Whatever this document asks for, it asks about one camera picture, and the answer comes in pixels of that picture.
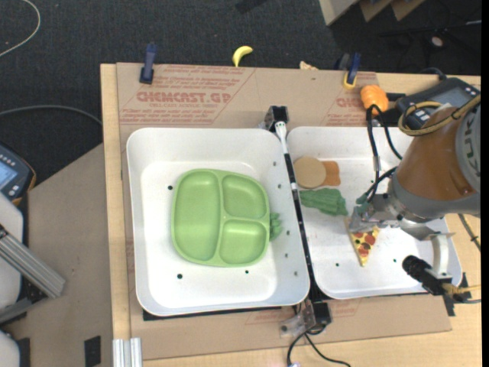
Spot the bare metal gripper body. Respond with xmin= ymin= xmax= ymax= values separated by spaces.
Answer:
xmin=355 ymin=193 xmax=406 ymax=229

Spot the toy pizza slice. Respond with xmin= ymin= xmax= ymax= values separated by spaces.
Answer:
xmin=345 ymin=219 xmax=381 ymax=268

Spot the green toy broccoli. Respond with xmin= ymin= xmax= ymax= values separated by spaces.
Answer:
xmin=298 ymin=187 xmax=350 ymax=218

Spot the white plastic tray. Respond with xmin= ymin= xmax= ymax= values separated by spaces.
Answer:
xmin=285 ymin=125 xmax=464 ymax=301
xmin=125 ymin=127 xmax=311 ymax=317

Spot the orange toy bread slice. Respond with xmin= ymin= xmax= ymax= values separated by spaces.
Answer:
xmin=322 ymin=160 xmax=342 ymax=187

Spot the round tan biscuit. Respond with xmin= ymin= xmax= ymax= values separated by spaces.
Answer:
xmin=293 ymin=155 xmax=328 ymax=190

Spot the thin black and white rod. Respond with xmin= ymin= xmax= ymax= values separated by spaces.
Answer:
xmin=275 ymin=122 xmax=319 ymax=302

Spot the small green toy vegetable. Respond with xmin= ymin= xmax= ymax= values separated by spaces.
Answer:
xmin=268 ymin=212 xmax=284 ymax=243

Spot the green divided plate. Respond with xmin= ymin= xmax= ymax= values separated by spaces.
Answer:
xmin=170 ymin=167 xmax=271 ymax=268

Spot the brown cardboard board red print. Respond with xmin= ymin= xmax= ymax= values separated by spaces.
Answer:
xmin=115 ymin=62 xmax=453 ymax=361

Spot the yellow banana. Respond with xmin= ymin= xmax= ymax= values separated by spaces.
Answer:
xmin=232 ymin=45 xmax=254 ymax=69

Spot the black cylinder on white bracket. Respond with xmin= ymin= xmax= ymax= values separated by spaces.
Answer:
xmin=401 ymin=232 xmax=458 ymax=296

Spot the black block with thin wires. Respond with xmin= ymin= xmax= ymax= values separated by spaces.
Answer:
xmin=262 ymin=105 xmax=290 ymax=132
xmin=280 ymin=300 xmax=333 ymax=339

